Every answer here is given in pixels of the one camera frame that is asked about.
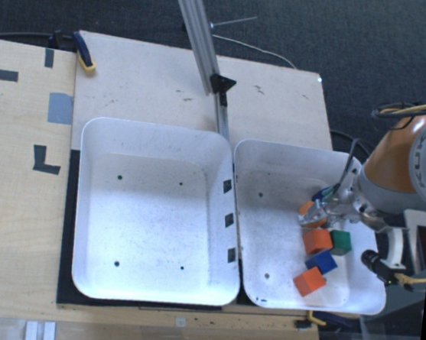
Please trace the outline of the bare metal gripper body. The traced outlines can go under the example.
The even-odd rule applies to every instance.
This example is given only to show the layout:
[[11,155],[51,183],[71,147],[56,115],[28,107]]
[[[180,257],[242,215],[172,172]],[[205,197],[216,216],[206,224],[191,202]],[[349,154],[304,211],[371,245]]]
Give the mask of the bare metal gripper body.
[[363,194],[359,184],[335,184],[323,190],[322,209],[327,223],[337,222],[363,223],[374,232],[384,231],[388,227],[385,214],[377,209]]

